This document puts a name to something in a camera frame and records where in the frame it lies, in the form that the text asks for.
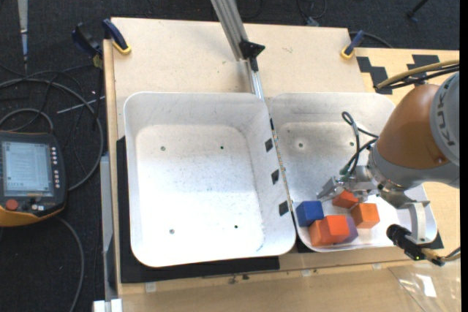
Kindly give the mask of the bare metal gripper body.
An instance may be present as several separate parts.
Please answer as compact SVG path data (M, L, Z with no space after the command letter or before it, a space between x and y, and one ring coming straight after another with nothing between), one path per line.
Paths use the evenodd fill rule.
M394 208L401 208L406 203L405 188L386 178L379 170L358 166L347 181L344 190L358 198L359 192L367 190L369 198L380 197Z

